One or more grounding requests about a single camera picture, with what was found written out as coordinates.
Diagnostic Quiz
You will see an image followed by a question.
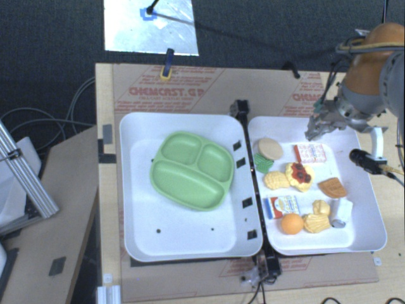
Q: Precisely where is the thin black rod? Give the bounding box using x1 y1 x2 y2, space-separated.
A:
239 115 273 259

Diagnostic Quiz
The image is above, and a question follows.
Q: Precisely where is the orange ball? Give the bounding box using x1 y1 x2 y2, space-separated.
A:
280 213 305 236

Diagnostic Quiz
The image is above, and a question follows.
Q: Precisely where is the black cylinder on white bracket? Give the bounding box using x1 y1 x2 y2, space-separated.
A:
349 126 389 175

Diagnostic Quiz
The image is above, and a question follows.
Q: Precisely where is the yellow ridged toy bread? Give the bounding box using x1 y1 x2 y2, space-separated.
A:
301 213 332 234

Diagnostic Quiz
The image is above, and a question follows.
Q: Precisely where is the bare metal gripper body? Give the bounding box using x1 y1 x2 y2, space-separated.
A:
315 100 374 134

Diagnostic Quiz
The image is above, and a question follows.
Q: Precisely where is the red and white carton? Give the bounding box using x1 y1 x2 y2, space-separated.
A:
293 142 328 165

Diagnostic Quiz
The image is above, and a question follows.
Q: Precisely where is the clear plastic bottle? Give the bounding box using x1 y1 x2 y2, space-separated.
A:
329 198 354 229

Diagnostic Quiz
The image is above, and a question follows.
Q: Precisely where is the tan round biscuit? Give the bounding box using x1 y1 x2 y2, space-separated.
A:
256 137 284 162

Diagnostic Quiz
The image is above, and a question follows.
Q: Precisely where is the yellow pizza slice red topping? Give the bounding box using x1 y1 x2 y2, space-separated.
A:
285 161 316 193

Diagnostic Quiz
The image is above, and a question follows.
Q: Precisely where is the green toy lettuce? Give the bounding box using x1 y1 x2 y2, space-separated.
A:
252 152 275 175

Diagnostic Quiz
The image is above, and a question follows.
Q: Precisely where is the brown cardboard board red print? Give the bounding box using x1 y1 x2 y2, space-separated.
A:
112 63 380 297

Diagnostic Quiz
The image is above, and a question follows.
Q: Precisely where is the white plastic tray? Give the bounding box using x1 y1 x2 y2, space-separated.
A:
118 111 265 263
247 115 389 257

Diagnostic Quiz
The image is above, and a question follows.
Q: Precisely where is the red blue white carton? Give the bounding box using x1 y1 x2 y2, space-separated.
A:
265 195 301 220

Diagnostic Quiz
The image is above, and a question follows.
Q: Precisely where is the green divided plate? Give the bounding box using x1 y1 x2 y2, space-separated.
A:
149 130 236 212

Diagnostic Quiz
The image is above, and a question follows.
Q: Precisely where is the brown toy biscuit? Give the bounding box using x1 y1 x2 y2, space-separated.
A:
317 177 348 200

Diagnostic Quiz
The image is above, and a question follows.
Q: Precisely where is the small yellow toy bread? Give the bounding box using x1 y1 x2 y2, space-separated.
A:
311 199 332 217

